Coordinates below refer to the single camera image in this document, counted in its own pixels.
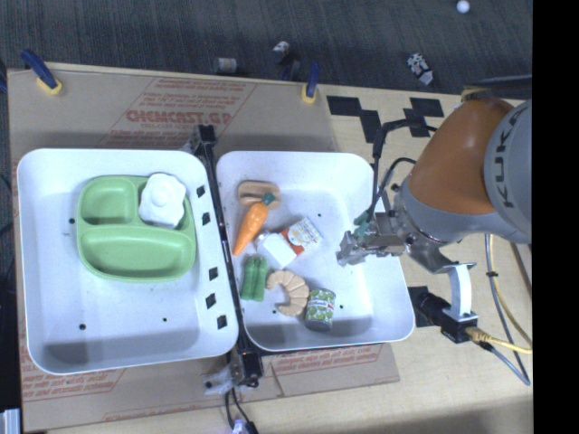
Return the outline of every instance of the black square marker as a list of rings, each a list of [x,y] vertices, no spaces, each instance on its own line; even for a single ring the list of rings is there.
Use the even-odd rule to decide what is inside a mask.
[[[362,109],[360,111],[360,120],[362,121],[362,129],[364,130],[366,143],[374,143],[376,130],[382,126],[378,111]]]
[[[362,111],[358,98],[327,97],[327,105],[334,116],[359,116]]]
[[[418,122],[419,124],[422,124],[423,126],[426,126],[426,119],[424,119],[423,116],[420,116],[419,114],[416,114],[416,110],[415,109],[404,109],[404,115],[406,116],[406,118],[409,121],[412,122]],[[408,127],[410,128],[410,135],[412,135],[413,137],[429,137],[431,134],[428,130],[426,130],[426,128],[421,128],[421,127]]]
[[[410,98],[410,104],[419,116],[444,118],[441,103],[437,99]]]

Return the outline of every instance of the green can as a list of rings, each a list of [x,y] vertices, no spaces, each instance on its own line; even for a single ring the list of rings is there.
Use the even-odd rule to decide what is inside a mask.
[[[314,331],[329,331],[334,320],[336,293],[329,289],[316,288],[309,291],[306,306],[306,327]]]

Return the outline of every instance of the bin hole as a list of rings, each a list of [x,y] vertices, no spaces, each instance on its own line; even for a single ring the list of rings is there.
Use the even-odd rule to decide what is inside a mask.
[[[205,298],[205,305],[207,306],[207,308],[213,307],[215,305],[215,302],[217,302],[217,300],[215,299],[215,293],[211,293],[209,296]]]
[[[217,317],[217,329],[225,328],[227,326],[227,316],[221,315]]]

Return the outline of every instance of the white ball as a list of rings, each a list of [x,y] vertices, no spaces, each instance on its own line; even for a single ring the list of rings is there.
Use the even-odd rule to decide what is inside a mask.
[[[459,0],[459,2],[456,4],[456,9],[459,11],[459,13],[468,13],[470,10],[470,3],[466,0]]]

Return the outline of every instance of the toy carrot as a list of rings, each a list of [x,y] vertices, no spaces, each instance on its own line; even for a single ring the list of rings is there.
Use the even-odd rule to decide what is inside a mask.
[[[265,223],[268,218],[268,204],[275,200],[275,196],[271,193],[266,193],[263,198],[258,203],[252,204],[250,210],[245,214],[242,226],[239,229],[237,235],[237,241],[235,242],[235,247],[233,248],[233,255],[239,256],[245,249],[255,235],[257,235],[260,228]]]

